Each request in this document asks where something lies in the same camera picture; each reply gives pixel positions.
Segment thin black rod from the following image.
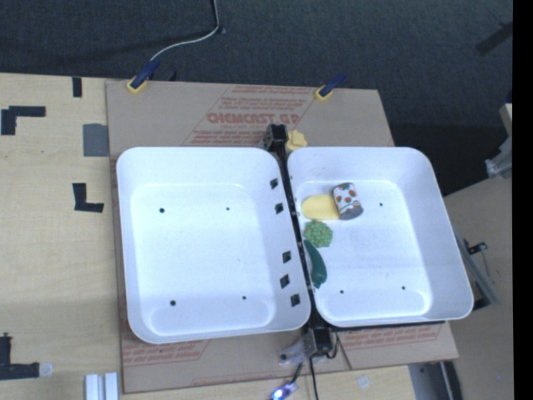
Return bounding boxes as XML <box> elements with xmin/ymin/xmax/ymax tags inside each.
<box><xmin>277</xmin><ymin>147</ymin><xmax>321</xmax><ymax>328</ymax></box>

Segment yellow oval toy food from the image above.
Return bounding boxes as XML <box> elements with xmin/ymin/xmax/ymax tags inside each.
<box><xmin>301</xmin><ymin>193</ymin><xmax>340</xmax><ymax>221</ymax></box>

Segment yellow toy food piece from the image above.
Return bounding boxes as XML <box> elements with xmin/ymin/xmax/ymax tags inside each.
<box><xmin>285</xmin><ymin>129</ymin><xmax>308</xmax><ymax>152</ymax></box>

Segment green toy grapes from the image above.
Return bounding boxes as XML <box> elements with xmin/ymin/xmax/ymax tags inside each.
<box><xmin>303</xmin><ymin>218</ymin><xmax>334</xmax><ymax>249</ymax></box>

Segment white can with tomato print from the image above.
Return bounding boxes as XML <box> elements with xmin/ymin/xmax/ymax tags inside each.
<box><xmin>331</xmin><ymin>182</ymin><xmax>365</xmax><ymax>221</ymax></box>

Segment white plastic tray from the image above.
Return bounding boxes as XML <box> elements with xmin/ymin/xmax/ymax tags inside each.
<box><xmin>286</xmin><ymin>146</ymin><xmax>475</xmax><ymax>328</ymax></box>
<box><xmin>115</xmin><ymin>146</ymin><xmax>312</xmax><ymax>345</ymax></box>

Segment dark green toy pepper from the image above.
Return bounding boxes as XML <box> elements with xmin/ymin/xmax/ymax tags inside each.
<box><xmin>303</xmin><ymin>239</ymin><xmax>328</xmax><ymax>289</ymax></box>

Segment brown cardboard board red print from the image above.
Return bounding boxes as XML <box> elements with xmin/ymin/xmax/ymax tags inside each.
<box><xmin>104</xmin><ymin>79</ymin><xmax>460</xmax><ymax>394</ymax></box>

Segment black block with wires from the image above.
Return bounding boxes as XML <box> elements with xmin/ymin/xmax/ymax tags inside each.
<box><xmin>300</xmin><ymin>325</ymin><xmax>339</xmax><ymax>358</ymax></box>
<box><xmin>263</xmin><ymin>123</ymin><xmax>290</xmax><ymax>153</ymax></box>

